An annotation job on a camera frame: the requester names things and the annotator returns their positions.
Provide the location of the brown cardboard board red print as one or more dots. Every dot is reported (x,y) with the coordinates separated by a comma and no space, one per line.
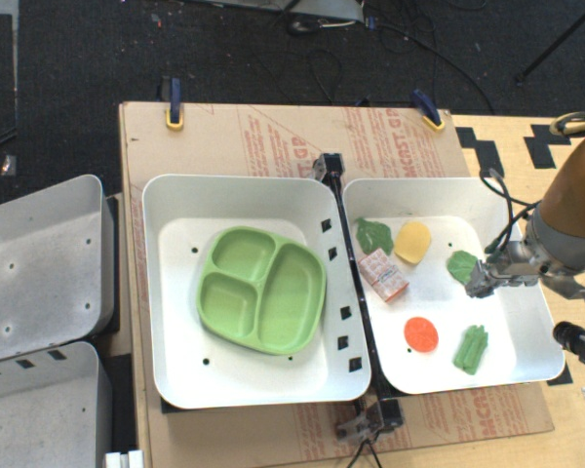
(273,134)

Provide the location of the green divided plate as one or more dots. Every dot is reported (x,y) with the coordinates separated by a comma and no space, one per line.
(287,295)

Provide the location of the light green lettuce leaf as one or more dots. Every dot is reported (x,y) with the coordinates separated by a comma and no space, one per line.
(460,265)

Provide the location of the yellow oval chip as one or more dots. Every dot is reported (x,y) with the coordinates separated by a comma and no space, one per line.
(412,243)

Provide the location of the dark green lettuce leaf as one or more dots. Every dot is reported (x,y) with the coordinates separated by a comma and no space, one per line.
(373,236)

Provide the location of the white plastic tray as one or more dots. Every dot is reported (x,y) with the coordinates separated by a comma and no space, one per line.
(185,359)
(44,271)
(39,407)
(517,339)

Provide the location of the black cylinder on white bracket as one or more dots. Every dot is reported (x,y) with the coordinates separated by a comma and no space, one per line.
(573,339)

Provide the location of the orange round slice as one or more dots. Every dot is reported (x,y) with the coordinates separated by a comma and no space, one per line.
(421,334)

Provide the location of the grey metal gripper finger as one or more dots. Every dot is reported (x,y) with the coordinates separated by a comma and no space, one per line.
(479,288)
(481,270)

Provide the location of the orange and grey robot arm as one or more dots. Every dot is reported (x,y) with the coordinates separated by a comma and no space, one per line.
(568,198)

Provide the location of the green asparagus bundle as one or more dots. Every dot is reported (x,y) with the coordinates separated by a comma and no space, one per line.
(470,350)

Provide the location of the thin black rod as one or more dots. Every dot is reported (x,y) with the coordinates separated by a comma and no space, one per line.
(358,281)

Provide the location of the orange and white carton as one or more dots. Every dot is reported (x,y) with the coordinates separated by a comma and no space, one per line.
(384,276)

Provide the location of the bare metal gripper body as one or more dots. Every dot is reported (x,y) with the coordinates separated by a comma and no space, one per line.
(514,261)

